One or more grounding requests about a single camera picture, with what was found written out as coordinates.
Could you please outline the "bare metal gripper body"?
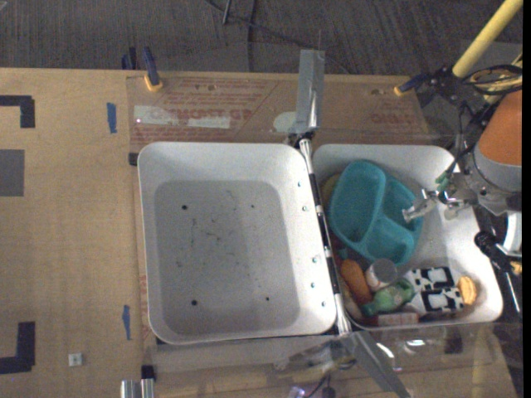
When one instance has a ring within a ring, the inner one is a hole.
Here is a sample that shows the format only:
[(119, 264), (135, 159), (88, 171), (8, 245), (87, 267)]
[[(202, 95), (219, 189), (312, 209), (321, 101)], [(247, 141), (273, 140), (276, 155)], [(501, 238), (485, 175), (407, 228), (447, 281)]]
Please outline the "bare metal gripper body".
[(477, 172), (455, 172), (451, 182), (455, 188), (452, 196), (465, 204), (482, 206), (495, 216), (522, 211), (520, 192), (507, 192), (488, 182)]

